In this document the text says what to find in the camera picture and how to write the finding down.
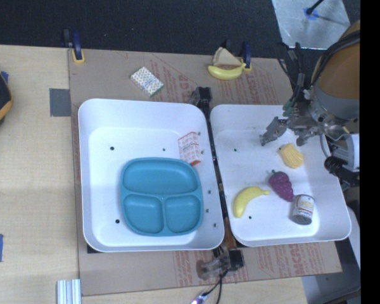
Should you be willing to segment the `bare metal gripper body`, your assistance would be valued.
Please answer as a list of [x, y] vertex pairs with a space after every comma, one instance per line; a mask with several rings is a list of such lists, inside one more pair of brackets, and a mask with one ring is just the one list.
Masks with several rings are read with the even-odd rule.
[[324, 134], [337, 141], [350, 132], [345, 127], [346, 120], [342, 120], [323, 107], [310, 103], [295, 103], [287, 110], [288, 127], [294, 130], [309, 127], [318, 128], [318, 135]]

